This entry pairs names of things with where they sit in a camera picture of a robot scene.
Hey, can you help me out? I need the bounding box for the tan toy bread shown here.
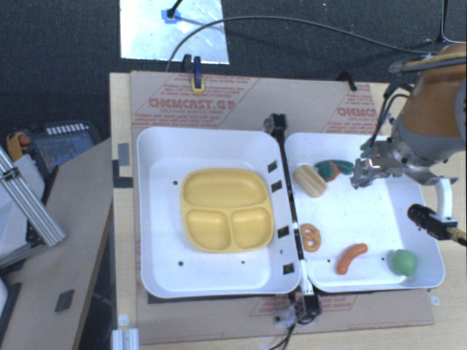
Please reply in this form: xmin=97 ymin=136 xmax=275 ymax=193
xmin=293 ymin=164 xmax=328 ymax=198

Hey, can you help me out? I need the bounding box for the orange toy pretzel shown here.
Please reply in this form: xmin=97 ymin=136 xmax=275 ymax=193
xmin=301 ymin=223 xmax=322 ymax=253

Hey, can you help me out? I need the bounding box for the thin black and white rod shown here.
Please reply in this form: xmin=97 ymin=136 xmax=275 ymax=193
xmin=276 ymin=129 xmax=314 ymax=294

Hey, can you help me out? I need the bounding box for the brown cardboard board red print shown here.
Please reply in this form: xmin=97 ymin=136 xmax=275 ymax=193
xmin=128 ymin=70 xmax=436 ymax=345

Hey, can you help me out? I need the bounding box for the black cylinder on white bracket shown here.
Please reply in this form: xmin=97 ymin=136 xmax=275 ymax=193
xmin=407 ymin=176 xmax=459 ymax=241

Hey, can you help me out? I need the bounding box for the white plastic tray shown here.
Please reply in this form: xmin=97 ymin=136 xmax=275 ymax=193
xmin=284 ymin=132 xmax=447 ymax=294
xmin=136 ymin=126 xmax=302 ymax=300

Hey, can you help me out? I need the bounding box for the green toy lime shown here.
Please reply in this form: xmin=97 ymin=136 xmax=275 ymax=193
xmin=391 ymin=249 xmax=417 ymax=278

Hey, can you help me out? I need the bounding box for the orange toy sausage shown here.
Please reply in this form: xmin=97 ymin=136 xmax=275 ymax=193
xmin=336 ymin=243 xmax=368 ymax=276

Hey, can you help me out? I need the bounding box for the green and orange toy carrot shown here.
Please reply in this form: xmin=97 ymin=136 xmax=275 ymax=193
xmin=314 ymin=159 xmax=355 ymax=182

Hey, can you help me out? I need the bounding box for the yellow divided plate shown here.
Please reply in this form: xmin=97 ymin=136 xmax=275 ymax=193
xmin=180 ymin=168 xmax=275 ymax=254

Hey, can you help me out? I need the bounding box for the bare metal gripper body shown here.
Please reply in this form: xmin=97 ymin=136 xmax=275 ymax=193
xmin=363 ymin=139 xmax=431 ymax=179

